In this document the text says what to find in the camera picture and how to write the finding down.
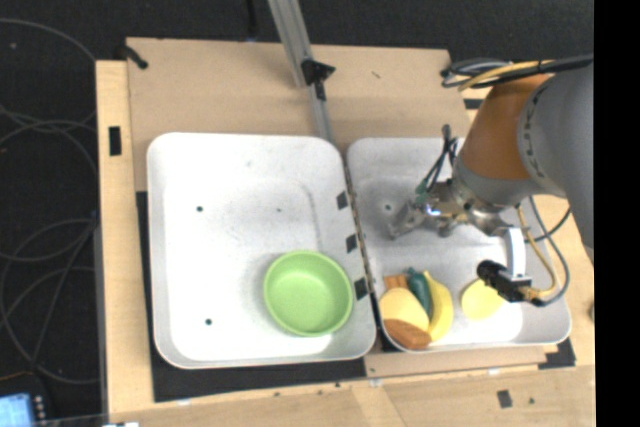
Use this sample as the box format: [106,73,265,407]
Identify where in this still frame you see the yellow toy lemon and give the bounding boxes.
[460,278,507,322]

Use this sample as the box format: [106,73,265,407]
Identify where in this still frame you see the pale yellow toy food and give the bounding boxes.
[377,286,432,334]

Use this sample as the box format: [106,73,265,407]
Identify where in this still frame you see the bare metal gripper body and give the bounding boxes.
[413,178,507,232]

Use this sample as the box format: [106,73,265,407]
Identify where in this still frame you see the yellow banana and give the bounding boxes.
[422,269,455,343]

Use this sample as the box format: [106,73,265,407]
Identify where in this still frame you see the brown flat board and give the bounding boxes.
[124,36,560,379]

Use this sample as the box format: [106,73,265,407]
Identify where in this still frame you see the white plastic tray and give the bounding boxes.
[345,136,573,355]
[145,131,378,370]

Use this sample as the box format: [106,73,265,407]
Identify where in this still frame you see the brown toy bread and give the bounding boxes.
[383,318,433,351]

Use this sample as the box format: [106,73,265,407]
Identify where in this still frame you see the green bowl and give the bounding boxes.
[262,249,355,338]

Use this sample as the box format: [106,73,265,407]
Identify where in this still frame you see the black cylinder on white bracket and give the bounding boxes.
[476,225,534,304]

